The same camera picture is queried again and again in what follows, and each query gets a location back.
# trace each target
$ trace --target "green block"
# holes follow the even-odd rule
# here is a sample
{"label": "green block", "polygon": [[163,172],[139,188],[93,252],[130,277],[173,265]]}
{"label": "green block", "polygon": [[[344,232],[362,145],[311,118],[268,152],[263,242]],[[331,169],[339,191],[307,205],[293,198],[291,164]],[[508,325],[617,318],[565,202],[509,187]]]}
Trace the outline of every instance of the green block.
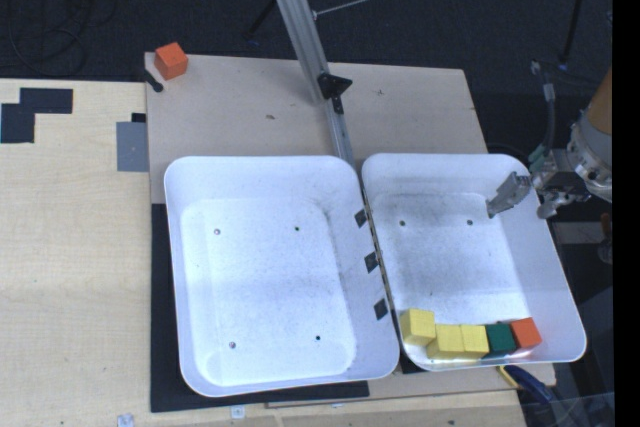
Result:
{"label": "green block", "polygon": [[516,341],[509,324],[489,324],[485,328],[489,339],[489,353],[485,358],[506,356],[516,350]]}

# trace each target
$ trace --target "orange block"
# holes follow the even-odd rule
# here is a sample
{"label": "orange block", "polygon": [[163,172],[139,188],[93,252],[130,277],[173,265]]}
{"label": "orange block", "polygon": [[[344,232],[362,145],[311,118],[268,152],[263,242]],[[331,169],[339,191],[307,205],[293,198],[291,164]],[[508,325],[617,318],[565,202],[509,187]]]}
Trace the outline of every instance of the orange block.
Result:
{"label": "orange block", "polygon": [[169,43],[156,48],[156,57],[153,62],[165,80],[171,80],[187,71],[189,58],[177,43]]}
{"label": "orange block", "polygon": [[538,327],[531,317],[511,322],[511,332],[518,349],[531,349],[542,343]]}

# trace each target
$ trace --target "cube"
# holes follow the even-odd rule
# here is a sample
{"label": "cube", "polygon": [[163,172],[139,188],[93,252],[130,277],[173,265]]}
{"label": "cube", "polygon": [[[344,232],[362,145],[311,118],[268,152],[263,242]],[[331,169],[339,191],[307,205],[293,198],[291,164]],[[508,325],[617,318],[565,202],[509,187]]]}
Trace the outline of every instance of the cube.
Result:
{"label": "cube", "polygon": [[188,63],[189,58],[178,43],[169,43],[163,47],[156,48],[153,64],[165,80],[171,80],[183,75],[187,71]]}
{"label": "cube", "polygon": [[509,324],[488,324],[485,326],[489,339],[489,353],[485,358],[502,357],[516,350],[516,341]]}
{"label": "cube", "polygon": [[436,324],[436,339],[427,345],[431,359],[464,358],[464,341],[459,324]]}
{"label": "cube", "polygon": [[518,349],[532,349],[542,343],[542,337],[532,317],[514,320],[510,325]]}
{"label": "cube", "polygon": [[464,357],[479,359],[489,353],[489,339],[484,326],[461,324]]}
{"label": "cube", "polygon": [[435,315],[432,311],[409,308],[400,316],[400,331],[405,343],[427,345],[436,337]]}

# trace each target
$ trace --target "yellow cube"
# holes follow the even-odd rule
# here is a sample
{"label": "yellow cube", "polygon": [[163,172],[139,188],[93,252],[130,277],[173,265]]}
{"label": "yellow cube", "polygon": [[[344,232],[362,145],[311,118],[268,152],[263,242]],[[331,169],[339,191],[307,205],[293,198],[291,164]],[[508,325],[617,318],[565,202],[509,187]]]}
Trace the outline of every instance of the yellow cube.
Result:
{"label": "yellow cube", "polygon": [[405,343],[427,345],[436,337],[435,316],[432,311],[409,308],[400,315],[400,331]]}
{"label": "yellow cube", "polygon": [[480,359],[489,353],[489,338],[484,326],[461,324],[465,358]]}
{"label": "yellow cube", "polygon": [[459,324],[436,324],[436,339],[427,345],[431,359],[464,358],[464,341]]}

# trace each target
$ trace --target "white tray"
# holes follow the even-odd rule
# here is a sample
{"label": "white tray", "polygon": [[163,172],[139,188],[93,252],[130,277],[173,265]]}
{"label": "white tray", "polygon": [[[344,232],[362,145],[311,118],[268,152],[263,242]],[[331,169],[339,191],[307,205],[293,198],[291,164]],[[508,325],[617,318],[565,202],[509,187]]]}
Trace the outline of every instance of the white tray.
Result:
{"label": "white tray", "polygon": [[185,157],[168,167],[165,191],[180,368],[193,390],[221,397],[393,371],[398,340],[380,267],[365,264],[373,240],[356,220],[364,203],[348,164]]}
{"label": "white tray", "polygon": [[580,315],[534,191],[490,219],[486,201],[515,171],[505,155],[378,154],[362,179],[396,315],[431,310],[436,323],[492,324],[532,316],[543,343],[529,353],[432,360],[404,344],[425,370],[568,362],[586,348]]}

